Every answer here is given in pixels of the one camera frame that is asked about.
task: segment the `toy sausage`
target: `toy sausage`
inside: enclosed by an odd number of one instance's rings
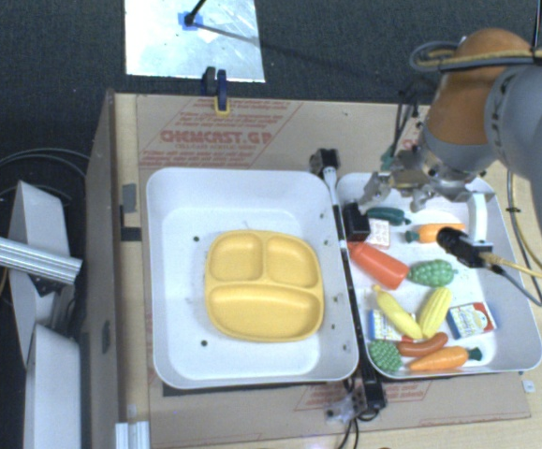
[[[398,342],[397,348],[401,355],[410,357],[423,357],[440,350],[447,343],[446,333],[436,333],[429,340],[423,342]]]

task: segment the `cardboard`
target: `cardboard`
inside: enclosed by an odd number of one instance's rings
[[[396,112],[392,105],[251,99],[233,99],[231,108],[224,119],[205,97],[107,96],[88,176],[93,447],[112,447],[118,421],[149,420],[156,449],[344,431],[325,414],[344,396],[341,383],[182,393],[155,374],[141,220],[149,176],[165,165],[306,170],[318,148],[339,150],[342,175],[372,171],[391,142]],[[140,197],[124,212],[127,185]],[[110,347],[102,354],[107,321]],[[389,383],[385,390],[387,408],[361,431],[531,414],[517,373]]]

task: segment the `green toy vegetable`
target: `green toy vegetable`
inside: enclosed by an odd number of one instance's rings
[[[403,224],[410,225],[410,220],[408,220],[403,210],[399,208],[387,208],[387,207],[375,207],[370,208],[366,211],[366,216],[369,218],[375,218],[376,220],[385,220],[389,221],[391,225],[400,226]]]
[[[369,344],[371,359],[386,372],[395,372],[402,366],[402,357],[395,344],[386,340],[374,340]]]
[[[453,267],[443,259],[417,263],[410,268],[408,280],[433,288],[447,286],[454,279]]]

